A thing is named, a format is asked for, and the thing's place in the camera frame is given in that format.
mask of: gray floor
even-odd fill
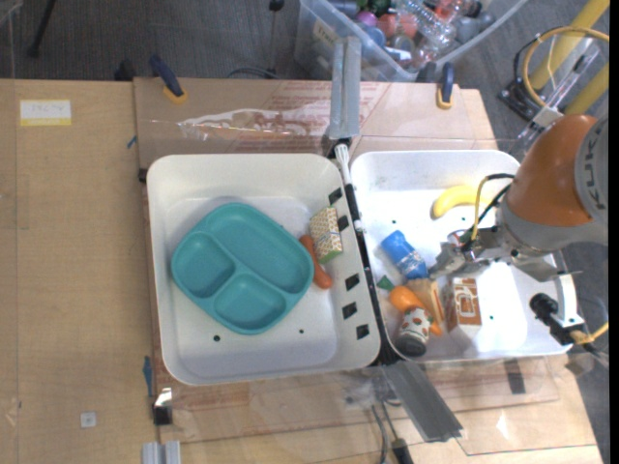
[[[26,56],[47,0],[23,0],[15,19],[15,76],[19,78],[111,80],[120,62],[132,61],[150,75],[157,52],[179,76],[225,77],[241,67],[271,65],[270,0],[58,0],[39,58]],[[498,99],[512,80],[516,52],[536,33],[567,25],[588,0],[529,0],[483,43],[456,63],[456,81],[482,92],[495,134],[514,138],[526,121]],[[285,0],[277,19],[277,73],[306,78],[292,59],[299,0]],[[607,32],[606,12],[596,29]],[[593,328],[607,319],[606,249],[570,246],[565,252],[584,316]],[[608,335],[600,339],[607,351]],[[599,363],[578,382],[604,462],[610,462],[609,371]]]

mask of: yellow sticky note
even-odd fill
[[[71,101],[22,100],[20,124],[26,126],[70,126]]]

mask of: yellow pipe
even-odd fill
[[[590,28],[601,17],[610,5],[610,0],[589,0],[580,13],[572,21],[574,27]],[[541,90],[550,79],[550,76],[563,64],[565,59],[576,47],[579,40],[566,39],[557,41],[552,53],[548,54],[544,61],[530,76],[530,82],[534,89]]]
[[[595,77],[591,79],[584,88],[582,88],[576,98],[574,98],[574,100],[566,107],[566,115],[571,113],[585,113],[587,109],[602,95],[602,93],[608,89],[608,70],[608,62],[606,62]]]

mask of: white tray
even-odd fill
[[[341,232],[343,255],[326,265],[328,291],[312,284],[277,325],[259,335],[227,329],[190,301],[170,272],[183,236],[210,211],[231,201],[251,204],[299,238],[310,217],[343,194],[337,168],[318,155],[179,155],[158,159],[147,175],[149,218],[162,356],[183,383],[207,385],[372,363],[380,336],[345,197],[334,203],[350,225]],[[360,282],[346,290],[345,280]],[[356,312],[344,318],[342,309]]]
[[[386,275],[403,283],[403,277],[380,248],[380,242],[400,230],[430,267],[440,252],[441,241],[455,230],[468,228],[474,219],[471,206],[455,207],[432,220],[432,202],[446,188],[459,184],[476,187],[491,173],[516,173],[518,162],[499,151],[373,152],[357,157],[351,168],[357,204],[366,230],[368,257],[374,281]],[[490,181],[489,194],[506,181]],[[492,225],[494,213],[483,226]],[[473,345],[463,349],[447,333],[431,338],[423,361],[450,361],[552,355],[566,352],[548,327],[535,318],[528,303],[539,292],[557,297],[557,282],[540,283],[515,267],[493,264],[477,277],[483,326]],[[390,338],[395,338],[400,316],[388,301],[388,293],[377,289],[381,311]]]

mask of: teal divided plate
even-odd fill
[[[261,334],[288,314],[313,278],[307,250],[244,203],[219,206],[172,255],[174,281],[194,303],[238,334]]]

